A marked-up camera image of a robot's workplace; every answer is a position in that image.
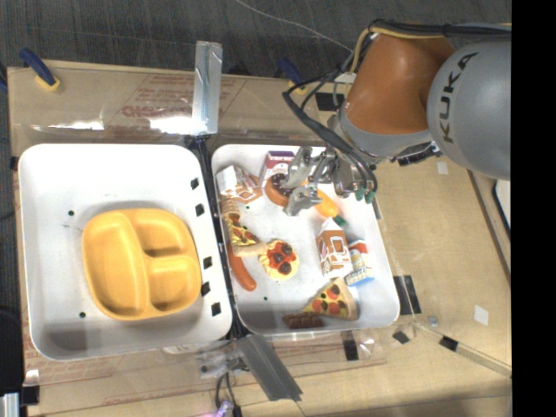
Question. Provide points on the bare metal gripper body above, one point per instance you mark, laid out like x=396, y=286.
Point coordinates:
x=343, y=174

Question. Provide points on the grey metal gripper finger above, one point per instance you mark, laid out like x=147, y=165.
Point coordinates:
x=304, y=165
x=304, y=198

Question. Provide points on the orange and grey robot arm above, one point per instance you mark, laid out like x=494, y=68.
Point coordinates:
x=399, y=89

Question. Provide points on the orange carrot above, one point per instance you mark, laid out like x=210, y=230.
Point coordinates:
x=328, y=207

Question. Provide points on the purple and white carton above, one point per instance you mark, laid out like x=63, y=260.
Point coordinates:
x=276, y=161

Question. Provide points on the white plastic tray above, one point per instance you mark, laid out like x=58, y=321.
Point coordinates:
x=56, y=180
x=299, y=228

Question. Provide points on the brown doughnut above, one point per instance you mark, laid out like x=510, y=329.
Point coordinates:
x=273, y=193

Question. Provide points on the white and brown carton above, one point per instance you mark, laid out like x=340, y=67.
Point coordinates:
x=333, y=250
x=236, y=185

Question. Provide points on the round yellow mini pizza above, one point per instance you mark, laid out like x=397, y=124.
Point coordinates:
x=279, y=261

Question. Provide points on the pizza slice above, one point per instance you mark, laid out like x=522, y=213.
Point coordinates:
x=238, y=233
x=334, y=302

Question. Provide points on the red white blue carton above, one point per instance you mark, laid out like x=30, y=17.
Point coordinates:
x=359, y=263

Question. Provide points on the red sausage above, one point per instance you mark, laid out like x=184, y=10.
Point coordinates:
x=242, y=272

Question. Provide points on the brown chocolate biscuit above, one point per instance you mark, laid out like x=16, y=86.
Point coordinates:
x=303, y=320

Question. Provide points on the orange divided plate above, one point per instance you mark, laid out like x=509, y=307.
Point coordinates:
x=130, y=276

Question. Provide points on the brown cardboard board red print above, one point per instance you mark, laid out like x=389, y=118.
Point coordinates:
x=65, y=98

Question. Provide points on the black cylinder on white bracket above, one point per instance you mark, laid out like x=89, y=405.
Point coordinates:
x=417, y=155

